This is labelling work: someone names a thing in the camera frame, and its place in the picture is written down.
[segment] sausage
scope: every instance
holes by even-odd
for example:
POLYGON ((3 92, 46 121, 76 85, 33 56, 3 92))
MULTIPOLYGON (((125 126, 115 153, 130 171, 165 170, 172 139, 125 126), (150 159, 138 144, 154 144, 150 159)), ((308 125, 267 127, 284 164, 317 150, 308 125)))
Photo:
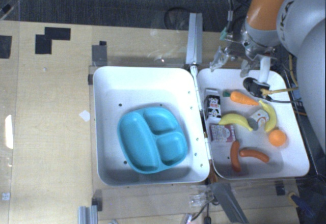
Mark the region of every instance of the sausage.
POLYGON ((238 152, 240 148, 239 141, 234 141, 231 146, 230 157, 233 170, 238 173, 241 171, 241 166, 238 158, 238 152))
POLYGON ((256 150, 242 149, 239 154, 241 157, 255 157, 265 163, 269 162, 269 157, 266 154, 256 150))

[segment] toy carrot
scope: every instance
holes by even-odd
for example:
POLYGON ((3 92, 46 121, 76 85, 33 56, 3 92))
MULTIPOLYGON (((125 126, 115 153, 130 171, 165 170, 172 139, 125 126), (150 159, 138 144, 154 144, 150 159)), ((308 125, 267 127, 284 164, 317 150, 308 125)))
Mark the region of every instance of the toy carrot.
POLYGON ((240 103, 240 104, 248 104, 248 105, 259 105, 258 102, 256 102, 254 99, 252 99, 251 97, 249 96, 246 96, 245 94, 243 93, 240 93, 238 91, 233 91, 231 94, 224 91, 223 92, 223 96, 224 97, 227 97, 229 96, 230 99, 233 101, 233 102, 236 102, 236 103, 240 103))

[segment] orange fruit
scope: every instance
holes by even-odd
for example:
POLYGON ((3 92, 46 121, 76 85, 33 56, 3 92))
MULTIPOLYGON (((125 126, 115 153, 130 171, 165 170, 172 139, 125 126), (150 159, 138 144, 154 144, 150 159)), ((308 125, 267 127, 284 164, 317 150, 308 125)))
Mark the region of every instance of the orange fruit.
POLYGON ((286 142, 286 135, 281 130, 273 130, 270 132, 268 140, 274 146, 281 146, 286 142))

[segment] yellow banana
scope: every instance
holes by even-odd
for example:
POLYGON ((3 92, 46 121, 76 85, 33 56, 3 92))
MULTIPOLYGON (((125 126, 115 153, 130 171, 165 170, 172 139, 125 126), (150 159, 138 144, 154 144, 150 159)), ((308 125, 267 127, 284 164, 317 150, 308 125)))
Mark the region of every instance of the yellow banana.
POLYGON ((249 131, 252 131, 253 129, 248 124, 247 119, 244 116, 238 115, 238 114, 226 114, 223 115, 221 120, 219 121, 220 125, 226 125, 226 124, 238 124, 245 128, 247 128, 249 131))
POLYGON ((262 100, 259 100, 259 103, 269 115, 269 120, 265 123, 265 131, 269 132, 276 126, 277 118, 275 110, 271 105, 264 103, 262 100))

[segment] divided blue plate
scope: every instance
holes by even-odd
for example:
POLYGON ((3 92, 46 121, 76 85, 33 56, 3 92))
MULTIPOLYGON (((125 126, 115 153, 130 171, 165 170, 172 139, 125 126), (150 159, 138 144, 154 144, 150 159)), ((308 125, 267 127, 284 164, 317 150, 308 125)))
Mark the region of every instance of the divided blue plate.
POLYGON ((188 152, 184 133, 162 107, 148 107, 125 114, 118 124, 120 146, 131 168, 153 174, 182 162, 188 152))

